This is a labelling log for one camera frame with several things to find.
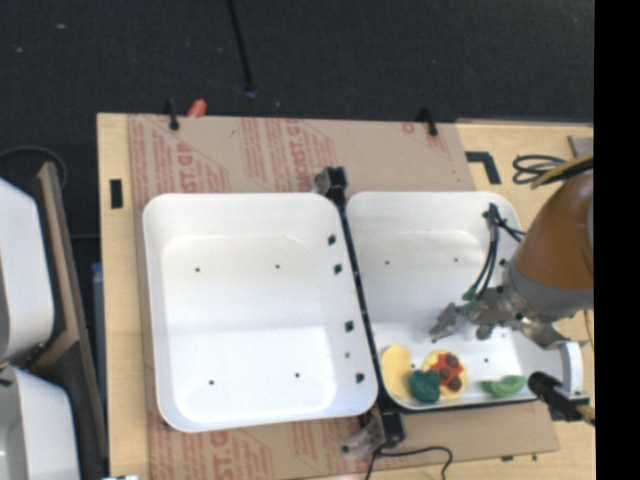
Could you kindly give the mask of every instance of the orange object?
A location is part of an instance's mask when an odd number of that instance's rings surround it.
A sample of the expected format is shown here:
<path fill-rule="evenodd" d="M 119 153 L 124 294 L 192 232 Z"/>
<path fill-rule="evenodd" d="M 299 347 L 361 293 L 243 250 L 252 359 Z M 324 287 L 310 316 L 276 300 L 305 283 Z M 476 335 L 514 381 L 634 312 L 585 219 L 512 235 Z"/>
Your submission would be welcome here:
<path fill-rule="evenodd" d="M 207 113 L 207 102 L 203 99 L 194 101 L 191 104 L 187 117 L 202 117 Z"/>

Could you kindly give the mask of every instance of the white tray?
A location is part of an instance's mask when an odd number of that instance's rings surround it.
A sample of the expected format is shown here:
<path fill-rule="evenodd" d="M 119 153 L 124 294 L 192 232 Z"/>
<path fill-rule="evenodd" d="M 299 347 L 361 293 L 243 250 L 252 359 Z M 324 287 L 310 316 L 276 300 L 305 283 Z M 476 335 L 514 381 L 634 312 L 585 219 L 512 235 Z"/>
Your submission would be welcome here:
<path fill-rule="evenodd" d="M 64 390 L 8 366 L 0 372 L 0 478 L 80 480 L 71 405 Z"/>
<path fill-rule="evenodd" d="M 167 194 L 143 215 L 157 400 L 187 432 L 351 416 L 377 381 L 339 214 L 304 194 Z"/>
<path fill-rule="evenodd" d="M 487 255 L 489 232 L 482 217 L 489 203 L 518 228 L 511 205 L 488 192 L 360 193 L 349 201 L 347 216 L 362 275 L 374 341 L 379 354 L 391 345 L 404 345 L 420 368 L 436 349 L 450 350 L 466 365 L 468 387 L 458 399 L 425 404 L 395 399 L 411 410 L 434 410 L 474 404 L 504 403 L 484 392 L 483 380 L 505 375 L 528 377 L 543 370 L 563 378 L 559 351 L 544 351 L 523 335 L 497 328 L 479 341 L 466 324 L 458 333 L 431 342 L 429 329 L 450 303 L 476 280 Z M 501 233 L 498 261 L 510 260 L 517 242 Z M 500 284 L 503 268 L 496 267 L 490 286 Z M 506 400 L 528 400 L 525 387 Z"/>

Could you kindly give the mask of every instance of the cardboard sheet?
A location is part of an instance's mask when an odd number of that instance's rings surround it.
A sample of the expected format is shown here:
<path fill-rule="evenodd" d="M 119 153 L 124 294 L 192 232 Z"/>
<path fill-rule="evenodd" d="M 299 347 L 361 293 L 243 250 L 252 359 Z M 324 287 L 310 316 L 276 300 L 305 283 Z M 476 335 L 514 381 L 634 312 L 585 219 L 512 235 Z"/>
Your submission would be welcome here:
<path fill-rule="evenodd" d="M 229 117 L 129 118 L 139 255 L 147 423 L 153 480 L 284 480 L 362 472 L 340 441 L 356 418 L 294 422 L 198 434 L 169 428 L 157 410 L 140 214 L 167 192 L 295 192 L 311 188 L 326 166 L 343 166 L 347 195 L 365 190 L 474 190 L 454 125 L 431 136 L 420 123 L 371 123 Z M 538 402 L 403 417 L 400 449 L 449 447 L 456 460 L 558 449 L 546 406 Z M 487 426 L 492 429 L 487 439 Z M 376 469 L 443 463 L 443 453 L 384 459 Z"/>

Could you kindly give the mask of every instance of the black cable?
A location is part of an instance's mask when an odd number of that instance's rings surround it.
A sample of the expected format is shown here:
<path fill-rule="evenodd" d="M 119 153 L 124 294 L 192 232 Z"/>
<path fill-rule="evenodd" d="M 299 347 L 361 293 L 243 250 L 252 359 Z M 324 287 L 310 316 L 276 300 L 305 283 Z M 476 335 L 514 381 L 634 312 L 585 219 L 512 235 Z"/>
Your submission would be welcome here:
<path fill-rule="evenodd" d="M 513 161 L 513 168 L 516 173 L 513 175 L 513 182 L 517 185 L 533 183 L 544 173 L 564 163 L 564 159 L 551 155 L 518 155 Z"/>
<path fill-rule="evenodd" d="M 247 55 L 247 49 L 244 45 L 244 37 L 242 35 L 242 29 L 240 28 L 240 20 L 238 19 L 238 13 L 236 12 L 235 1 L 226 0 L 226 2 L 227 9 L 229 10 L 229 17 L 231 18 L 233 33 L 235 35 L 236 44 L 238 46 L 238 53 L 240 54 L 242 71 L 244 72 L 245 93 L 247 97 L 254 98 L 256 87 L 253 84 L 253 76 L 251 74 L 251 67 L 249 66 L 249 56 Z"/>
<path fill-rule="evenodd" d="M 507 233 L 509 233 L 509 235 L 511 236 L 511 238 L 513 238 L 516 242 L 522 242 L 522 238 L 520 238 L 521 236 L 526 235 L 526 233 L 520 229 L 515 229 L 512 228 L 511 226 L 509 226 L 507 224 L 507 219 L 503 219 L 500 216 L 500 211 L 498 210 L 498 208 L 496 207 L 496 211 L 495 211 L 495 225 L 504 229 Z"/>
<path fill-rule="evenodd" d="M 495 255 L 495 253 L 494 253 L 493 243 L 489 242 L 489 250 L 487 251 L 487 258 L 484 261 L 484 265 L 482 267 L 482 270 L 480 271 L 480 274 L 478 275 L 478 278 L 476 279 L 476 282 L 471 285 L 474 288 L 474 292 L 477 291 L 478 286 L 480 286 L 480 283 L 484 279 L 484 275 L 486 274 L 487 269 L 489 268 L 489 265 L 491 264 L 491 259 L 492 259 L 492 257 L 494 255 Z"/>
<path fill-rule="evenodd" d="M 52 151 L 47 148 L 43 148 L 40 146 L 16 146 L 13 148 L 5 149 L 4 151 L 0 151 L 0 159 L 9 158 L 13 155 L 20 155 L 25 153 L 35 153 L 38 155 L 44 155 L 58 164 L 60 169 L 60 189 L 64 190 L 64 187 L 67 185 L 67 179 L 69 177 L 69 172 L 67 169 L 67 164 L 64 162 L 62 157 L 58 155 L 55 151 Z"/>
<path fill-rule="evenodd" d="M 410 455 L 419 455 L 422 453 L 428 453 L 428 452 L 435 452 L 435 451 L 442 451 L 445 452 L 449 457 L 447 459 L 447 461 L 444 463 L 444 465 L 442 466 L 442 469 L 440 470 L 440 476 L 441 476 L 441 480 L 446 480 L 446 471 L 447 468 L 451 465 L 451 463 L 453 462 L 453 452 L 447 448 L 446 446 L 429 446 L 427 448 L 420 448 L 418 450 L 411 450 L 408 452 L 398 452 L 398 453 L 385 453 L 382 451 L 382 446 L 380 446 L 379 448 L 377 448 L 374 452 L 373 455 L 371 456 L 371 462 L 369 463 L 369 469 L 367 470 L 367 475 L 364 477 L 364 480 L 369 480 L 369 478 L 371 477 L 371 473 L 373 472 L 373 465 L 376 461 L 376 459 L 378 457 L 384 457 L 384 458 L 395 458 L 395 457 L 408 457 Z"/>
<path fill-rule="evenodd" d="M 493 243 L 492 247 L 493 247 L 493 250 L 490 252 L 490 254 L 491 254 L 491 262 L 489 263 L 489 269 L 487 271 L 487 277 L 485 277 L 484 284 L 482 285 L 482 288 L 480 289 L 480 291 L 478 292 L 478 294 L 476 296 L 477 299 L 481 299 L 482 296 L 484 295 L 484 292 L 489 287 L 489 282 L 491 281 L 491 276 L 493 275 L 493 270 L 496 267 L 496 260 L 498 258 L 498 241 L 497 240 Z"/>

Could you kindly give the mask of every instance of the black bracket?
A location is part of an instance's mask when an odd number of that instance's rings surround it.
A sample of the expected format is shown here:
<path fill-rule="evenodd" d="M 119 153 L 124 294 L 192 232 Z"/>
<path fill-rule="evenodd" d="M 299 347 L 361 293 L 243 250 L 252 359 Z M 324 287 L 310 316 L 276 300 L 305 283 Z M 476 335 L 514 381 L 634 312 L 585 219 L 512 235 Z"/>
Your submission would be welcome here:
<path fill-rule="evenodd" d="M 422 107 L 420 109 L 420 112 L 418 112 L 418 115 L 416 116 L 414 121 L 418 123 L 427 123 L 427 126 L 429 127 L 429 135 L 432 135 L 434 137 L 438 136 L 439 132 L 438 127 L 436 126 L 436 119 L 435 117 L 433 117 L 431 110 L 429 110 L 427 107 Z"/>
<path fill-rule="evenodd" d="M 353 279 L 358 292 L 358 301 L 360 303 L 362 320 L 367 333 L 367 340 L 369 342 L 369 349 L 373 359 L 373 366 L 378 379 L 378 408 L 380 409 L 382 427 L 385 435 L 385 447 L 393 447 L 402 442 L 405 439 L 406 434 L 402 426 L 402 419 L 400 416 L 401 410 L 387 395 L 383 387 L 384 382 L 382 379 L 380 365 L 378 363 L 378 353 L 373 339 L 373 332 L 371 331 L 371 324 L 369 322 L 367 303 L 364 297 L 362 280 L 360 278 L 360 268 L 358 267 L 358 258 L 356 257 L 356 251 L 353 245 L 353 237 L 351 235 L 349 221 L 347 220 L 345 190 L 348 185 L 349 182 L 347 181 L 347 174 L 343 167 L 326 167 L 320 174 L 318 174 L 318 176 L 316 176 L 313 191 L 322 194 L 329 200 L 333 201 L 340 213 L 344 238 L 349 251 L 351 268 L 353 270 Z"/>
<path fill-rule="evenodd" d="M 484 170 L 487 173 L 487 178 L 489 178 L 489 183 L 492 185 L 502 184 L 496 163 L 489 153 L 486 151 L 467 151 L 465 155 L 467 156 L 467 162 L 469 163 L 479 162 L 484 164 Z"/>
<path fill-rule="evenodd" d="M 117 209 L 123 206 L 122 180 L 109 180 L 109 191 L 111 193 L 111 208 Z"/>
<path fill-rule="evenodd" d="M 174 103 L 173 99 L 167 99 L 164 105 L 164 113 L 169 114 L 169 117 L 171 118 L 171 120 L 169 121 L 169 128 L 171 128 L 173 131 L 179 129 L 180 123 L 178 123 L 176 104 Z"/>

